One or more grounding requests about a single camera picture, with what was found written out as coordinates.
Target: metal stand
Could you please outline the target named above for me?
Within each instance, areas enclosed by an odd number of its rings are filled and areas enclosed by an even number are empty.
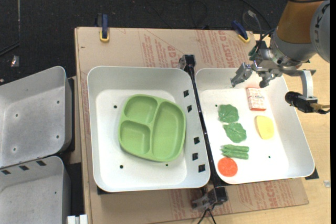
[[[211,208],[215,205],[220,205],[228,201],[228,197],[227,197],[227,193],[225,189],[225,183],[217,175],[214,159],[211,153],[210,142],[209,142],[209,138],[208,138],[208,134],[207,134],[206,126],[205,126],[205,121],[204,121],[203,114],[202,114],[201,103],[198,97],[198,91],[197,91],[197,86],[196,86],[196,81],[195,81],[195,70],[194,70],[194,67],[196,65],[195,56],[194,55],[182,56],[182,58],[179,60],[178,65],[180,69],[184,70],[185,72],[189,74],[192,80],[192,83],[193,83],[198,114],[200,116],[199,119],[201,121],[203,134],[204,134],[204,140],[205,140],[205,146],[206,146],[208,159],[209,159],[209,165],[210,165],[210,171],[211,171],[210,180],[212,181],[212,184],[214,185],[214,190],[209,193],[205,191],[204,196],[201,199],[193,201],[193,206],[195,207],[206,206],[207,208]]]

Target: white tray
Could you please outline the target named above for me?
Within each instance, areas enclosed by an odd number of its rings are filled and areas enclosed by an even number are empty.
[[[93,175],[99,188],[120,192],[207,184],[207,152],[192,81],[186,72],[177,68],[95,67],[88,74],[88,92]],[[184,110],[186,137],[177,159],[154,162],[122,150],[118,141],[119,115],[127,98],[139,93],[168,99]]]
[[[64,151],[71,142],[71,88],[63,67],[0,87],[0,168]]]
[[[59,157],[0,170],[0,224],[65,224],[70,178]]]
[[[230,78],[236,69],[202,69],[195,76],[201,108],[211,144],[212,156],[217,169],[223,158],[220,147],[233,143],[218,119],[221,104],[235,106],[239,113],[238,122],[247,131],[247,138],[236,145],[249,146],[249,159],[237,159],[238,173],[233,177],[219,177],[229,184],[261,182],[309,176],[314,171],[312,158],[295,108],[285,101],[288,92],[283,77],[272,80],[263,88],[266,95],[266,111],[251,111],[248,106],[246,88],[259,88],[261,78],[253,73],[245,82],[232,87]],[[257,133],[255,116],[264,115],[273,120],[274,137],[263,140]]]

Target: tray lid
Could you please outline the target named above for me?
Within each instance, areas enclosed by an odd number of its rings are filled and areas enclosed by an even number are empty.
[[[0,86],[0,169],[65,150],[71,142],[71,100],[59,66]]]

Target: metal bracket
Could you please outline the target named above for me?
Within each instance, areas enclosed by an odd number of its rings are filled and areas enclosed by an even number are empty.
[[[196,86],[196,81],[195,81],[195,70],[194,70],[195,65],[196,65],[196,60],[195,60],[194,55],[184,55],[182,56],[182,58],[179,60],[179,63],[178,63],[178,67],[189,74],[192,80],[192,84],[193,84],[198,115],[201,121],[206,151],[208,154],[208,160],[209,160],[209,166],[210,166],[210,180],[212,181],[212,184],[214,185],[213,204],[222,204],[228,200],[226,189],[225,189],[225,186],[228,184],[224,183],[219,178],[216,172],[216,167],[215,167],[214,159],[211,153],[211,147],[210,147],[210,142],[209,142],[206,126],[205,126],[205,121],[204,121],[203,114],[202,114],[201,103],[198,97],[198,91],[197,91],[197,86]]]
[[[236,75],[231,80],[232,87],[235,87],[237,84],[244,82],[252,75],[251,65],[247,65],[244,62],[240,65],[236,71]]]
[[[315,70],[302,70],[301,74],[300,74],[300,78],[302,81],[302,95],[309,99],[309,98],[313,98],[314,94],[314,86],[313,86],[313,78],[312,78],[312,74],[315,73]]]
[[[208,208],[212,208],[217,202],[216,191],[204,191],[203,196],[197,200],[192,201],[192,208],[204,212]]]

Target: blue clamp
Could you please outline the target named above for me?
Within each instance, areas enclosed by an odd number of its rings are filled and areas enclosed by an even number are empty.
[[[96,20],[94,21],[94,24],[97,27],[101,27],[101,31],[99,31],[100,41],[108,42],[110,40],[110,35],[107,14],[99,13]]]
[[[247,36],[245,28],[236,20],[231,22],[232,29],[238,33],[238,37],[245,43],[250,41],[250,38]]]

